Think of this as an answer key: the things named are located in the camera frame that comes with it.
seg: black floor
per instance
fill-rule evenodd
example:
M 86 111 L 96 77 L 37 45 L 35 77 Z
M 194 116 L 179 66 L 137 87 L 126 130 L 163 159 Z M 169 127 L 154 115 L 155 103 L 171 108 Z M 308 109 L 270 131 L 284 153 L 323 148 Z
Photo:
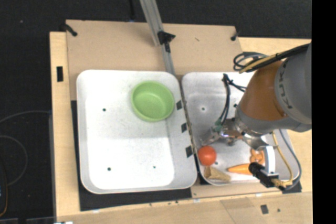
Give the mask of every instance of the black floor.
M 312 0 L 157 0 L 164 23 L 234 25 L 241 36 L 311 38 Z M 134 0 L 135 21 L 144 16 Z M 65 19 L 130 20 L 128 0 L 0 0 L 0 120 L 51 110 L 48 33 Z M 0 156 L 9 187 L 2 218 L 51 216 L 48 115 L 31 113 L 0 123 Z

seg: tomato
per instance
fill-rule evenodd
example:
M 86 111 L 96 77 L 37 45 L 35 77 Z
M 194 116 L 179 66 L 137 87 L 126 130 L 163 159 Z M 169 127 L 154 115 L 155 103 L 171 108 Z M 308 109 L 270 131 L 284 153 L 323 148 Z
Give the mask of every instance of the tomato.
M 217 153 L 211 146 L 203 146 L 198 150 L 198 159 L 204 166 L 213 165 L 216 161 Z

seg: black bracket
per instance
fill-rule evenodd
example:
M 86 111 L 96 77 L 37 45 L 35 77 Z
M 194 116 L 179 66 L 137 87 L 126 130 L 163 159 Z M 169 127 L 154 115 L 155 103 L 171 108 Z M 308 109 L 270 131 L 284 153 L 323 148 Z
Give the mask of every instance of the black bracket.
M 161 45 L 164 44 L 164 48 L 166 50 L 166 52 L 169 52 L 170 53 L 170 46 L 169 46 L 169 43 L 170 41 L 172 41 L 176 36 L 175 35 L 172 35 L 172 34 L 169 34 L 169 33 L 166 33 L 164 31 L 159 31 L 158 34 L 157 34 L 158 38 L 159 38 L 159 42 Z

